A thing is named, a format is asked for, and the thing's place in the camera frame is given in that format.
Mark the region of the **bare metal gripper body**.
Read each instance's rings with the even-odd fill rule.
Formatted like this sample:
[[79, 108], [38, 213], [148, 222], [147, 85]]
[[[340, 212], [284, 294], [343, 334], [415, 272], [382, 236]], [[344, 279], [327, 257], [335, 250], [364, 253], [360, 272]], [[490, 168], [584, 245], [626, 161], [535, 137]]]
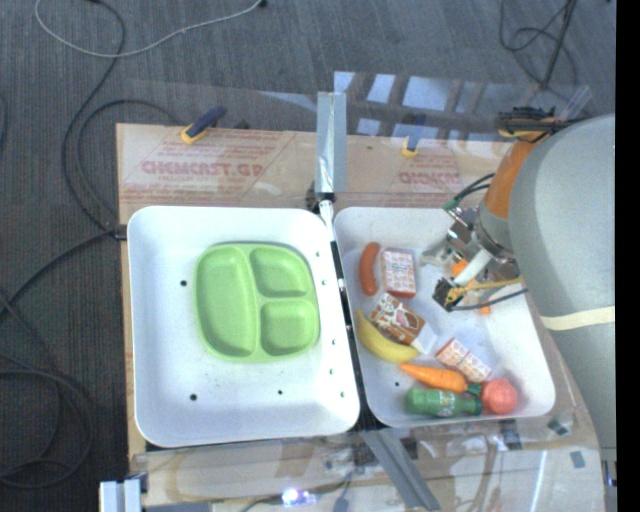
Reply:
[[455, 281], [509, 281], [520, 277], [508, 220], [484, 206], [450, 212], [454, 223], [446, 240], [452, 252], [467, 265]]

